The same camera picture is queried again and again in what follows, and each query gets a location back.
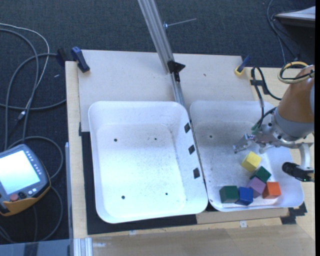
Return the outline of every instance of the orange block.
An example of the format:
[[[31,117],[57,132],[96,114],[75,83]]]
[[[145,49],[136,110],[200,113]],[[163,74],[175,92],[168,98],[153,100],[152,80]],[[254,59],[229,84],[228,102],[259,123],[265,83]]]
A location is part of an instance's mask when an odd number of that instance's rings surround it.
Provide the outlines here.
[[[262,192],[262,198],[264,199],[275,199],[281,196],[281,190],[279,182],[277,181],[267,181],[265,188]]]

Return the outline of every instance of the table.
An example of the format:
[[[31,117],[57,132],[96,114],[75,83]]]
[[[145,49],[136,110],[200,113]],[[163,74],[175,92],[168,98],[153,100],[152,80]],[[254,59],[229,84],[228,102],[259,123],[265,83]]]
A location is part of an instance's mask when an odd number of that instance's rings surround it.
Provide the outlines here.
[[[87,219],[86,219],[86,202],[85,202],[85,188],[84,188],[84,175],[83,175],[83,159],[82,159],[82,141],[79,136],[80,130],[80,96],[79,96],[79,78],[85,74],[82,74],[77,68],[77,63],[74,61],[67,61],[65,63],[66,71],[66,93],[67,93],[67,116],[68,116],[68,143],[69,143],[69,162],[70,162],[70,190],[71,190],[71,203],[72,203],[72,229],[73,238],[81,239],[89,237],[87,232]],[[276,95],[282,95],[287,86],[277,80],[278,68],[262,68],[264,77],[270,90]],[[182,91],[184,90],[184,77],[181,73]],[[249,81],[250,68],[245,68],[245,73],[239,79]],[[255,92],[253,88],[249,88],[253,99]],[[277,105],[277,101],[273,100],[269,96],[263,96],[265,101],[270,102],[273,105]],[[314,141],[312,135],[308,136],[307,141]],[[295,163],[299,163],[300,154],[297,151],[291,151],[292,159]],[[314,146],[311,147],[311,166],[314,168]],[[296,218],[296,222],[315,240],[315,192],[314,183],[302,184],[305,193],[305,204],[308,210],[307,216]],[[161,232],[181,232],[189,230],[207,230],[207,229],[227,229],[238,228],[240,226],[239,221],[243,225],[250,227],[259,226],[279,226],[282,225],[280,217],[287,216],[289,214],[288,208],[270,208],[270,209],[257,209],[246,210],[237,212],[202,212],[196,215],[197,225],[169,227],[162,229],[143,229],[135,231],[135,234],[157,234]],[[113,236],[125,236],[130,234],[130,231],[103,233],[99,235],[92,235],[92,237],[113,237]]]

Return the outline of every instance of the white tray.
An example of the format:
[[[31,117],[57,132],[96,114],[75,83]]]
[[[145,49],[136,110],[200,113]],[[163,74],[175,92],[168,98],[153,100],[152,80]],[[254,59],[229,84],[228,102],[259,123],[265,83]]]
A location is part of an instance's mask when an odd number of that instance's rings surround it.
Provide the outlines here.
[[[265,112],[273,106],[265,102]],[[304,200],[299,180],[282,171],[284,162],[292,162],[290,150],[286,147],[269,148],[259,153],[259,146],[253,144],[237,154],[233,151],[245,133],[260,119],[261,108],[257,101],[204,101],[192,103],[190,116],[203,167],[203,174],[211,205],[219,211],[240,211],[263,208],[297,207]],[[264,123],[270,121],[267,116]],[[253,151],[262,160],[263,166],[271,173],[269,181],[279,182],[281,196],[276,199],[263,199],[259,196],[248,206],[235,203],[221,203],[219,190],[223,186],[245,187],[252,175],[241,166],[245,156]]]
[[[98,101],[88,111],[96,210],[108,223],[197,214],[208,196],[186,109]],[[195,178],[194,169],[198,169]]]

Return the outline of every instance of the red button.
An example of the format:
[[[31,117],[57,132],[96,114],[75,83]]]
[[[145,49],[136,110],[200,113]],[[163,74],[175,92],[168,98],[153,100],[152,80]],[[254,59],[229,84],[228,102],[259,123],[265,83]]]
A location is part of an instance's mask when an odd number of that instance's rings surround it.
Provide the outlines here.
[[[10,201],[11,201],[11,202],[18,201],[18,195],[17,195],[17,194],[12,194],[12,195],[10,195]]]

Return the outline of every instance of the block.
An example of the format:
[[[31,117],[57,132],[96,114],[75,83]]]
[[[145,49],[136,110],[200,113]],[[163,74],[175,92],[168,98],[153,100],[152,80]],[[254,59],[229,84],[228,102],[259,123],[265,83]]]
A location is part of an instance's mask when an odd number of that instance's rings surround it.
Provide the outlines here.
[[[279,186],[279,182],[277,181],[268,181],[265,184],[265,188],[262,192],[262,198],[264,199],[275,199],[281,196],[281,190]]]
[[[250,177],[250,179],[253,179],[254,177],[257,177],[262,182],[266,183],[267,180],[271,177],[271,173],[268,172],[263,166],[261,166],[258,170],[256,170],[253,175]]]
[[[241,166],[249,172],[254,171],[261,162],[261,157],[250,151],[243,159]]]
[[[223,186],[220,190],[221,203],[234,203],[239,199],[238,188],[235,185]]]
[[[266,183],[264,183],[257,177],[253,177],[249,180],[246,187],[253,190],[253,198],[255,199],[263,193],[266,187]]]
[[[254,191],[251,187],[240,186],[238,189],[239,199],[237,205],[248,206],[254,201]]]

